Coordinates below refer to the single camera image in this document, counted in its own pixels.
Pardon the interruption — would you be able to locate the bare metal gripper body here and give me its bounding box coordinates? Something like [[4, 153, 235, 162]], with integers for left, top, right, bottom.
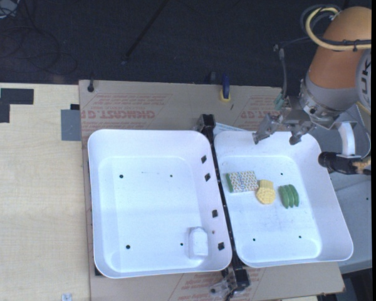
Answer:
[[277, 88, 341, 131]]

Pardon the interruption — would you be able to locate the patterned packet with green edge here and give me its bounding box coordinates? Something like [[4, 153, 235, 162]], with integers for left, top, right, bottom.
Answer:
[[224, 170, 259, 194]]

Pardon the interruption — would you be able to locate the green pea pod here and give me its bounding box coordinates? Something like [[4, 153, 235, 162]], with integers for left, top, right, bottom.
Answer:
[[278, 184, 301, 209]]

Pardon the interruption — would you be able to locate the yellow corn cob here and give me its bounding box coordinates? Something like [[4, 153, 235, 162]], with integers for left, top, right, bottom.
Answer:
[[255, 179, 276, 205]]

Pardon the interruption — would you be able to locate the thin black rod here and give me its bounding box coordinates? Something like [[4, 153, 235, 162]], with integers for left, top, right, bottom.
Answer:
[[206, 125, 244, 274]]

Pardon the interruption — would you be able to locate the brown cardboard board red print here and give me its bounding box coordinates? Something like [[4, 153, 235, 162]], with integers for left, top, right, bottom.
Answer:
[[78, 79, 346, 301]]

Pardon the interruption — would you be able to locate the white plastic tray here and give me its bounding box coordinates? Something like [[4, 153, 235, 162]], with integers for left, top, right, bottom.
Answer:
[[86, 128, 233, 279], [212, 130, 354, 268]]

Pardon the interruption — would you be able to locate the white plastic bottle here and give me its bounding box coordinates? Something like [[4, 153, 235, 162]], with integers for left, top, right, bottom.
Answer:
[[187, 226, 210, 260]]

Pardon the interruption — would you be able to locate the black cylinder on white bracket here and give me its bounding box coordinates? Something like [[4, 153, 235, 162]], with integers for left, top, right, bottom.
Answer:
[[318, 120, 364, 175]]

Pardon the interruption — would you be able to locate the black block with wires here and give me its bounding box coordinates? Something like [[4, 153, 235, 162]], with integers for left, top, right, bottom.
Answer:
[[194, 114, 216, 134], [222, 267, 251, 294]]

